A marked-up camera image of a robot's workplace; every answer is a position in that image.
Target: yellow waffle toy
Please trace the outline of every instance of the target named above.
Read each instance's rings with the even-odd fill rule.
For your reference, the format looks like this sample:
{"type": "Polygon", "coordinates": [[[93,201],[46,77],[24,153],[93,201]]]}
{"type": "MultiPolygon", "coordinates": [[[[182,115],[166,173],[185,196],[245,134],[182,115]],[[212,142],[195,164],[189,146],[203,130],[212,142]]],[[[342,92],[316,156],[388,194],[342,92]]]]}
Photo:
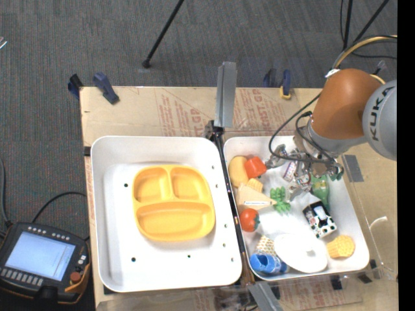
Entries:
{"type": "Polygon", "coordinates": [[[355,242],[350,236],[340,235],[327,243],[326,247],[331,258],[350,257],[355,251],[355,242]]]}

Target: yellow divided tray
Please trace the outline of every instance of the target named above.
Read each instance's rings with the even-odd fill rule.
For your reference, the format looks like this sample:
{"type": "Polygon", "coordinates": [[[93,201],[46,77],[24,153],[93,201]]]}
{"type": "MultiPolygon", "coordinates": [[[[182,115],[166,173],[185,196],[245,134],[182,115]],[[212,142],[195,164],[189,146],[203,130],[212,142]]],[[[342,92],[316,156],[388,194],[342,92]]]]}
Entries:
{"type": "Polygon", "coordinates": [[[215,225],[208,182],[195,168],[145,167],[134,177],[132,192],[137,227],[152,240],[193,240],[206,236],[215,225]]]}

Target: red tomato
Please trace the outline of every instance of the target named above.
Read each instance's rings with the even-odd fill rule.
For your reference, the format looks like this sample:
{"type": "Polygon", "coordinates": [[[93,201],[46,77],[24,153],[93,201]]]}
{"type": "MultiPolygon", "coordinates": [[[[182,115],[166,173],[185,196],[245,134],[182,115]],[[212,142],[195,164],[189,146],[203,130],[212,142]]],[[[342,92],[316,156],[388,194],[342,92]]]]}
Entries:
{"type": "Polygon", "coordinates": [[[251,208],[243,210],[239,215],[239,219],[243,231],[255,231],[260,224],[258,211],[251,208]]]}

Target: table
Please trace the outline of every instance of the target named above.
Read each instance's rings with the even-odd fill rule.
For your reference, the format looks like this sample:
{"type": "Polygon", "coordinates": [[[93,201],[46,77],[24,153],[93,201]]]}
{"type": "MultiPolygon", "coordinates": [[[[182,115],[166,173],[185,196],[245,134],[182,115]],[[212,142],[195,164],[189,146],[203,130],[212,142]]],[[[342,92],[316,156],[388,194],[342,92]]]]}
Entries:
{"type": "MultiPolygon", "coordinates": [[[[82,134],[88,187],[89,227],[97,310],[215,310],[217,296],[229,299],[245,294],[236,287],[150,294],[106,294],[99,278],[91,158],[93,142],[105,135],[201,136],[208,121],[215,118],[215,87],[113,87],[120,101],[111,105],[97,87],[80,89],[82,134]]],[[[295,111],[314,98],[320,89],[292,89],[290,100],[279,97],[279,89],[237,88],[234,128],[237,135],[271,135],[295,111]]],[[[292,135],[289,123],[281,135],[292,135]]],[[[362,144],[351,148],[339,161],[344,180],[370,248],[373,269],[341,278],[342,289],[330,289],[330,282],[306,280],[280,284],[279,303],[284,310],[397,310],[397,166],[362,144]],[[358,182],[355,175],[362,179],[358,182]]]]}

